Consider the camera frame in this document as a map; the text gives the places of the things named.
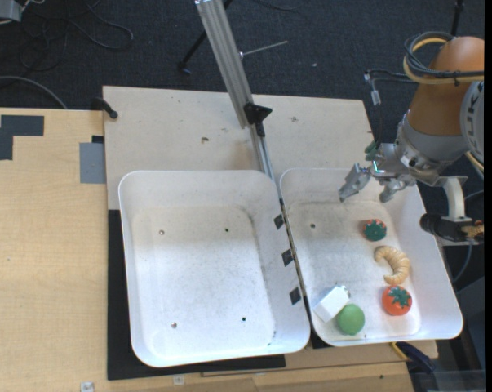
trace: red tomato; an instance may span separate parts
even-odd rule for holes
[[[410,311],[412,297],[401,286],[389,286],[383,291],[382,305],[390,315],[405,315]]]

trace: dark green object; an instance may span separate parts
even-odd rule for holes
[[[358,305],[346,304],[336,315],[340,330],[354,336],[366,325],[366,316]]]
[[[379,219],[368,220],[363,227],[363,234],[370,241],[379,241],[387,235],[387,226]]]

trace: wooden table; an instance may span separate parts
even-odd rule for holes
[[[124,114],[116,99],[112,93],[110,104]],[[337,103],[343,114],[366,120],[360,101]],[[288,354],[283,369],[261,373],[108,381],[109,196],[106,183],[84,179],[87,164],[80,162],[81,145],[104,135],[105,114],[0,109],[0,127],[6,126],[2,116],[11,115],[44,117],[44,132],[14,134],[11,159],[0,160],[0,391],[414,390],[406,363],[389,344],[308,346]],[[274,122],[267,121],[267,133],[273,135]],[[362,132],[368,131],[366,125]],[[276,148],[272,154],[276,162]],[[437,356],[435,341],[414,345]]]

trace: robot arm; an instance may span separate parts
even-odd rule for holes
[[[431,42],[443,45],[424,68],[414,52]],[[339,189],[340,200],[358,193],[371,177],[383,186],[381,202],[421,181],[442,187],[449,200],[447,216],[422,216],[424,230],[455,242],[482,236],[483,225],[472,223],[465,215],[461,185],[467,178],[441,173],[467,155],[484,174],[485,43],[473,37],[424,33],[410,41],[407,50],[404,70],[419,85],[398,126],[397,138],[392,144],[373,143],[366,148],[370,165],[353,166]]]

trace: white tray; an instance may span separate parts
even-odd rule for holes
[[[335,285],[344,285],[351,294],[349,301],[366,316],[364,328],[350,336],[338,329],[335,318],[324,323],[311,312],[317,335],[337,346],[456,337],[463,327],[462,315],[436,240],[419,227],[425,210],[417,187],[381,203],[383,187],[371,180],[341,203],[338,188],[348,172],[297,168],[281,177],[281,196],[311,309]],[[388,227],[378,242],[362,234],[363,223],[374,218]],[[413,305],[406,315],[391,316],[381,306],[388,286],[383,276],[392,270],[385,259],[374,260],[378,245],[396,247],[410,258],[410,275],[402,286]]]
[[[163,368],[306,346],[308,316],[265,174],[133,171],[119,201],[131,344],[142,362]]]

